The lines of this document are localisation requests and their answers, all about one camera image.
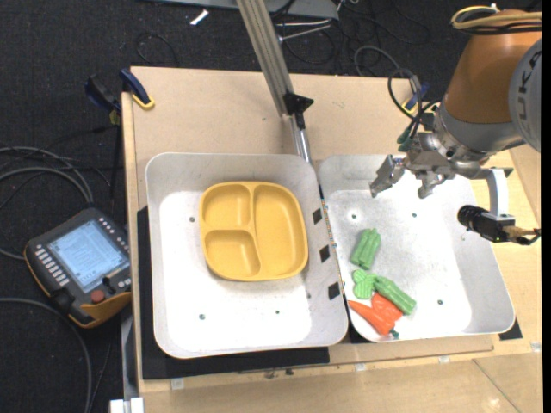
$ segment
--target button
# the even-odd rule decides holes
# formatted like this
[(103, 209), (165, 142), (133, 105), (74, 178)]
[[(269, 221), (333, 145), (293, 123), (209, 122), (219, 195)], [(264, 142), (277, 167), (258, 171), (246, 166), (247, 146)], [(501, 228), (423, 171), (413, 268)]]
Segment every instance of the button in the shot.
[(105, 300), (105, 292), (101, 289), (96, 289), (91, 295), (92, 303), (94, 305), (97, 305), (98, 303), (101, 303)]

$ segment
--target wooden table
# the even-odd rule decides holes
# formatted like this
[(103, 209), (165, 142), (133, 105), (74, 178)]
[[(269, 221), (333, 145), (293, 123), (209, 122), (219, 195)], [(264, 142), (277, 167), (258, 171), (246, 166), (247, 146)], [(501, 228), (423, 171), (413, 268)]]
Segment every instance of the wooden table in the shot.
[[(529, 247), (493, 245), (522, 338), (478, 335), (379, 344), (345, 339), (330, 347), (329, 365), (142, 379), (136, 212), (146, 205), (147, 162), (167, 151), (288, 154), (294, 147), (262, 73), (146, 67), (132, 72), (156, 102), (145, 111), (128, 94), (122, 96), (136, 370), (146, 412), (542, 410), (540, 241)], [(406, 121), (389, 99), (385, 78), (291, 78), (296, 93), (315, 101), (305, 114), (314, 168), (331, 155), (396, 152), (395, 139)], [(396, 82), (398, 98), (407, 90), (405, 81)], [(510, 213), (522, 227), (539, 225), (539, 163), (540, 155), (530, 149), (492, 159), (492, 165), (522, 169), (509, 177)], [(473, 187), (479, 205), (489, 207), (486, 183), (473, 182)]]

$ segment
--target yellow bowl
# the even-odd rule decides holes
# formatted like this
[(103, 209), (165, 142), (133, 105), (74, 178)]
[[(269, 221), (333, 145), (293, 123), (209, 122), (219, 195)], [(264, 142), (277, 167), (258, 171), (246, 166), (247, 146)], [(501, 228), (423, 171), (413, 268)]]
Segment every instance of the yellow bowl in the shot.
[(228, 280), (277, 280), (298, 274), (308, 260), (300, 204), (269, 182), (224, 182), (200, 202), (201, 244), (207, 265)]

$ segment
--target black bracket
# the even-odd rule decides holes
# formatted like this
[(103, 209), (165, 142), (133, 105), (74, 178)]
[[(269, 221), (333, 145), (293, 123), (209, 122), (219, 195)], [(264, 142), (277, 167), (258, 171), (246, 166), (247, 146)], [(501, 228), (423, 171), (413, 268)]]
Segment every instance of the black bracket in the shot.
[(304, 112), (313, 104), (313, 99), (288, 92), (283, 95), (283, 101), (285, 102), (288, 113), (294, 114), (297, 127), (300, 130), (304, 130), (306, 128)]

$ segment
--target white tray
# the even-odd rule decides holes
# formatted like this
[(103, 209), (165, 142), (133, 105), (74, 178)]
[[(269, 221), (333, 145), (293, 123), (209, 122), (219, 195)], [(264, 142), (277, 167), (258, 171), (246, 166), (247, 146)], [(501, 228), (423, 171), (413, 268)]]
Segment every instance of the white tray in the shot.
[[(339, 269), (325, 219), (319, 219), (319, 185), (310, 164), (292, 155), (164, 153), (148, 163), (145, 181), (153, 325), (166, 354), (185, 359), (325, 347), (344, 337), (348, 318)], [(274, 182), (294, 193), (309, 248), (300, 274), (236, 282), (210, 272), (201, 248), (199, 201), (210, 186), (231, 181)]]
[[(515, 313), (492, 246), (457, 221), (463, 205), (476, 203), (470, 182), (458, 176), (421, 200), (420, 181), (407, 171), (373, 199), (369, 184), (384, 158), (335, 156), (319, 168), (346, 298), (367, 301), (354, 296), (358, 267), (350, 256), (362, 230), (376, 228), (381, 247), (369, 272), (393, 280), (417, 301), (413, 314), (396, 323), (400, 340), (508, 330)], [(394, 341), (352, 310), (350, 320), (370, 341)]]

